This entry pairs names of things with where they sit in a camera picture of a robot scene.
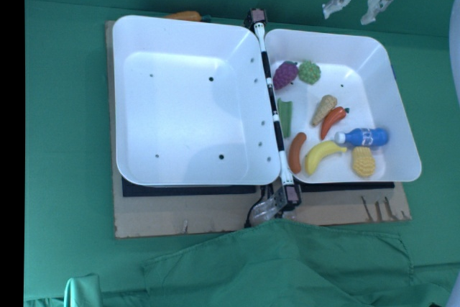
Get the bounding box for green toy grapes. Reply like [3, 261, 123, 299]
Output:
[298, 60, 322, 86]

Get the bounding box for white plastic tray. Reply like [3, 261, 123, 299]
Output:
[111, 14, 282, 188]
[264, 28, 423, 185]

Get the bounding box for purple toy grapes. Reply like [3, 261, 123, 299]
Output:
[272, 60, 300, 91]

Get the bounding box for black and white thin rod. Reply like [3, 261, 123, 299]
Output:
[253, 22, 295, 188]

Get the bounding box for beige toy corn cob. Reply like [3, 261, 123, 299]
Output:
[310, 93, 339, 128]

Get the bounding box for orange toy chili pepper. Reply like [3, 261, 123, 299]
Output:
[320, 106, 351, 141]

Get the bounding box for blue toy bottle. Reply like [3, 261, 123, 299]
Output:
[333, 127, 390, 149]

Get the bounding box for yellow toy corn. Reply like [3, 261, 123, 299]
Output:
[351, 146, 377, 178]

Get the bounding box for yellow banana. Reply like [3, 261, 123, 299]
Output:
[304, 140, 348, 176]

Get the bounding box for orange toy carrot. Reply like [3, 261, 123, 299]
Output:
[163, 10, 212, 23]

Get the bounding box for orange toy sausage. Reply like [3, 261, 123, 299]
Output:
[287, 132, 308, 175]

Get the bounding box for brown cardboard board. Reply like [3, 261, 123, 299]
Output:
[105, 15, 413, 240]

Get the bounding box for green cloth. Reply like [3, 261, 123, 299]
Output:
[139, 218, 451, 307]

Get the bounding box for black block with wires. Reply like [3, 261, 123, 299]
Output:
[281, 183, 303, 209]
[244, 8, 269, 29]

